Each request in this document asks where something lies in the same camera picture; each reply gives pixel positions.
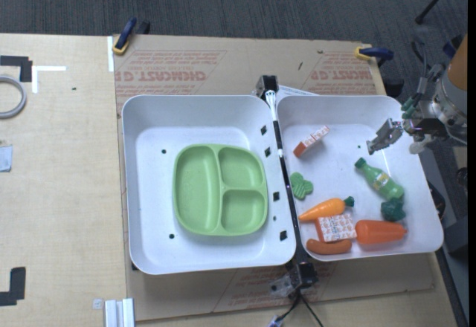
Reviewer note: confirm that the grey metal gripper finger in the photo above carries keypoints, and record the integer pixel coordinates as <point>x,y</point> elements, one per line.
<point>390,130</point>
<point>375,146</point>

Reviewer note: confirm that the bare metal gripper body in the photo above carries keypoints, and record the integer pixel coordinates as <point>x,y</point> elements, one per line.
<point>431,126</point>

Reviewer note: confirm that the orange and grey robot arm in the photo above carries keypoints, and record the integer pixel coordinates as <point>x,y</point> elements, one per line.
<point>459,65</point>

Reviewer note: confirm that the green bottle with yellow label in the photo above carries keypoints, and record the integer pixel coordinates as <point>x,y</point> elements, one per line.
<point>381,180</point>

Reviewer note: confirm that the white plastic tray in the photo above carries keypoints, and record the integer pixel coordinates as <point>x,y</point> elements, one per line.
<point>334,177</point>
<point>156,206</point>

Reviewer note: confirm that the dark green broccoli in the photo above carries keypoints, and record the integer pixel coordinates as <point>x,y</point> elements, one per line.
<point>392,210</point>

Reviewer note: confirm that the small orange and white carton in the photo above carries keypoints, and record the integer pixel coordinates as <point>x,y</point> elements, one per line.
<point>306,144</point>

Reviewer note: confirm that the orange carrot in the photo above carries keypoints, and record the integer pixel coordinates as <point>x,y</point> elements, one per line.
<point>323,209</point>

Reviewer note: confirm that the green toy leaf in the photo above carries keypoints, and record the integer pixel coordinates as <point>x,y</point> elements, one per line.
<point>300,186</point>

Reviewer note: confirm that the white packet with orange print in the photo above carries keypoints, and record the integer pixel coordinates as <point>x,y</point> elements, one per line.
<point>335,227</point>

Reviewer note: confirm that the thin black and white rod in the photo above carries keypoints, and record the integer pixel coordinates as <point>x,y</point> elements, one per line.
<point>286,180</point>

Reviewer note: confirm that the white paper sheet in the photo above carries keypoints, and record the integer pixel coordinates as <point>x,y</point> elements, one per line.
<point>294,90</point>

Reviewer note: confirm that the orange-brown sausage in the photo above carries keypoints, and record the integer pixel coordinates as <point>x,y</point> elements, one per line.
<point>329,247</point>

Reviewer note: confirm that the brown cardboard board red print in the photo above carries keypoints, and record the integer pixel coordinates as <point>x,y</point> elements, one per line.
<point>223,65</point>

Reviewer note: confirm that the green divided plate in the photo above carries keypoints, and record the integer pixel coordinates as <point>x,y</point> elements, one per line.
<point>197,188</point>

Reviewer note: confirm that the black cylinder on white bracket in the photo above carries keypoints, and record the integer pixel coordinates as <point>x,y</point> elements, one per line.
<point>418,147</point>

